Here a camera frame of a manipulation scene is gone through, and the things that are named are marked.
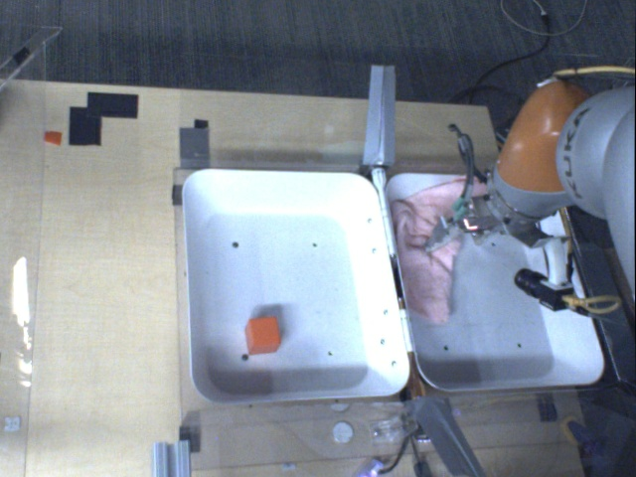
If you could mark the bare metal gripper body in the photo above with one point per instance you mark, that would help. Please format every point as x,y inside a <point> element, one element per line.
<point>489,224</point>

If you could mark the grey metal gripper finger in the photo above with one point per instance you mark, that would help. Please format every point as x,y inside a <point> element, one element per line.
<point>436,240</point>
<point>449,225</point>

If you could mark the pink cloth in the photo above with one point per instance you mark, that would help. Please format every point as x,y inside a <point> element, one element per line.
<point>422,276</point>

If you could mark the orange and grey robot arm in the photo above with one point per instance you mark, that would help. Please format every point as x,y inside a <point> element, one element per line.
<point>596,157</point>

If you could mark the white plastic tray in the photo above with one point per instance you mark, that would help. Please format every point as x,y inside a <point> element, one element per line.
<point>497,316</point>
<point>298,286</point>

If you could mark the orange cube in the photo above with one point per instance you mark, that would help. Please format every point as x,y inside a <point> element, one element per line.
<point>263,336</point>

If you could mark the black cylinder on white bracket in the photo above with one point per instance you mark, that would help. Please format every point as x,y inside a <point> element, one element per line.
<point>544,288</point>

